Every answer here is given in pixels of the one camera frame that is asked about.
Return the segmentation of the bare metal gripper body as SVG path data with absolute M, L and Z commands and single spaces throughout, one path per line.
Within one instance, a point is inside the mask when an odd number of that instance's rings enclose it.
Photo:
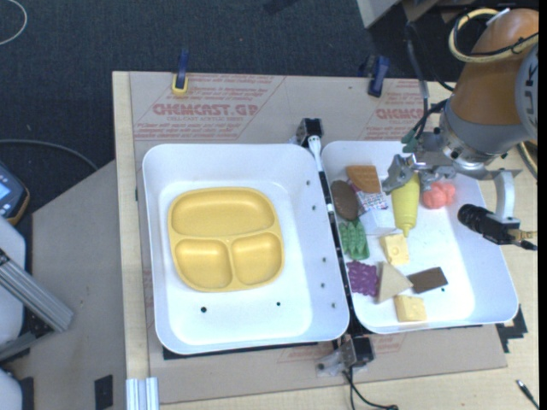
M 486 166 L 501 154 L 500 133 L 493 128 L 469 128 L 454 131 L 436 128 L 425 132 L 415 150 L 416 166 L 423 170 L 433 166 L 453 166 L 456 175 L 486 179 Z

